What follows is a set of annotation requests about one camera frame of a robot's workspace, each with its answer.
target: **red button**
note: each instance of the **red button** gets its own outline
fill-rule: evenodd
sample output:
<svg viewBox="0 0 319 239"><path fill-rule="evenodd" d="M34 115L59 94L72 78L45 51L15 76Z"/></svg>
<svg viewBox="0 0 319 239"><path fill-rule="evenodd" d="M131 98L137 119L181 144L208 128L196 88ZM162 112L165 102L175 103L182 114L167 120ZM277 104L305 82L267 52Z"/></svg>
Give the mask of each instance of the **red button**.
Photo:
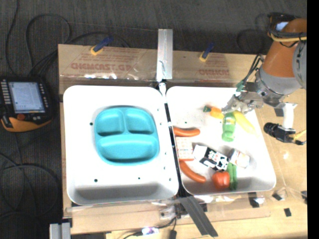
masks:
<svg viewBox="0 0 319 239"><path fill-rule="evenodd" d="M25 115L24 114L18 114L16 118L18 120L24 120L25 119Z"/></svg>

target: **blue divided dish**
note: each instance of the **blue divided dish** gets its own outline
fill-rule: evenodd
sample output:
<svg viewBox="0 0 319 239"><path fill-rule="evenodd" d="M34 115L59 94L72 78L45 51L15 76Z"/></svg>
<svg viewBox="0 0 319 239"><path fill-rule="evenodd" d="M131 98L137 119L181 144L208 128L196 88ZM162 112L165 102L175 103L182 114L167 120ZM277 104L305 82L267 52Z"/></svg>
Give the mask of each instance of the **blue divided dish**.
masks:
<svg viewBox="0 0 319 239"><path fill-rule="evenodd" d="M98 154L113 165L149 162L160 151L154 119L140 108L115 107L100 112L94 134Z"/></svg>

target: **green bottle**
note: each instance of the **green bottle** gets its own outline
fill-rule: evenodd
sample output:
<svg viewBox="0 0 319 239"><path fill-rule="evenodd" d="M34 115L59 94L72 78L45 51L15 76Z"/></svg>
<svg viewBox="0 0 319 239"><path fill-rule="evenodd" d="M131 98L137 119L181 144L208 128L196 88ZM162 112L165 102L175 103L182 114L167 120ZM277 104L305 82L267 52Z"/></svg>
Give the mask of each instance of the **green bottle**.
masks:
<svg viewBox="0 0 319 239"><path fill-rule="evenodd" d="M233 141L235 138L236 119L233 113L225 114L223 118L223 134L221 138L224 141Z"/></svg>

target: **wooden surface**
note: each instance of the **wooden surface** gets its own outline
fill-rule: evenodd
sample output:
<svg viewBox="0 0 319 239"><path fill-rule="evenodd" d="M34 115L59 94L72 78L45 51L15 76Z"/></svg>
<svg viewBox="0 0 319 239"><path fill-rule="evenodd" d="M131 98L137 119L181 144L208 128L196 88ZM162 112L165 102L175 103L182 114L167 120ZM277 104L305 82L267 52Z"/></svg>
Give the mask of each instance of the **wooden surface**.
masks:
<svg viewBox="0 0 319 239"><path fill-rule="evenodd" d="M242 79L248 72L254 55L225 54L232 79ZM295 108L294 129L298 132L306 128L306 91L297 90L285 102L298 103ZM165 224L161 221L159 211L154 205L144 203L132 206L107 206L100 208L70 208L71 201L66 193L65 173L65 141L63 104L61 103L61 141L63 172L63 207L65 217L72 217L72 234L87 234L112 231L106 234L107 239L121 239L145 226ZM266 122L282 124L282 118L276 117L272 107L264 106L256 110L260 126ZM214 203L209 205L207 216L219 234L219 238L279 239L307 238L308 220L307 205L303 202L300 191L307 190L307 145L297 146L282 143L266 135L264 139L271 156L277 176L277 184L273 191L262 194L264 204L252 208L248 200L241 198L231 204ZM271 195L279 192L284 200L277 201ZM284 209L289 208L290 217L286 217ZM168 238L167 227L157 235L148 238ZM201 238L201 234L190 218L177 221L175 228L177 238Z"/></svg>

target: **blue clamp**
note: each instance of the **blue clamp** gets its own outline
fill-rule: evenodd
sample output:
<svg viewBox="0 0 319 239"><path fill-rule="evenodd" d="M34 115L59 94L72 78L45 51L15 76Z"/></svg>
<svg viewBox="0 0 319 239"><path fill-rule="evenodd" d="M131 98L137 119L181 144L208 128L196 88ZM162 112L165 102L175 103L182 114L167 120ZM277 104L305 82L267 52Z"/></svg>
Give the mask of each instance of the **blue clamp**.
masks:
<svg viewBox="0 0 319 239"><path fill-rule="evenodd" d="M203 62L206 62L207 58L208 58L208 55L209 53L212 51L212 49L214 48L214 43L211 42L209 44L209 46L207 47L207 49L205 51L203 51L199 57L199 59Z"/></svg>
<svg viewBox="0 0 319 239"><path fill-rule="evenodd" d="M91 48L92 55L96 56L97 54L102 52L103 47L108 45L109 43L113 42L113 40L114 40L114 38L112 36L108 36L108 37L104 38L97 45L95 45Z"/></svg>

